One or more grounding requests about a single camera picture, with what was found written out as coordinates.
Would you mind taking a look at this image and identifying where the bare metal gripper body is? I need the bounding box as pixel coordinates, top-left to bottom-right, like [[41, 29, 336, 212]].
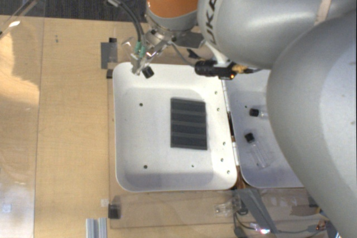
[[143, 28, 177, 57]]

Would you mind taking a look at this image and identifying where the clear bottle with black cap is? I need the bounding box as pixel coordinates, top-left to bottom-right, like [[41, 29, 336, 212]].
[[122, 38, 155, 79], [249, 106, 269, 120], [244, 132, 273, 168]]

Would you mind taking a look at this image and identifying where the white plastic tray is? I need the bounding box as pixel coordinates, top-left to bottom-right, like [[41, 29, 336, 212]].
[[224, 69, 305, 189], [112, 61, 239, 193]]

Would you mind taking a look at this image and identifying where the black ribbed foam block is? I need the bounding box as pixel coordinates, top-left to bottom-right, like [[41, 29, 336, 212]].
[[170, 96, 209, 151]]

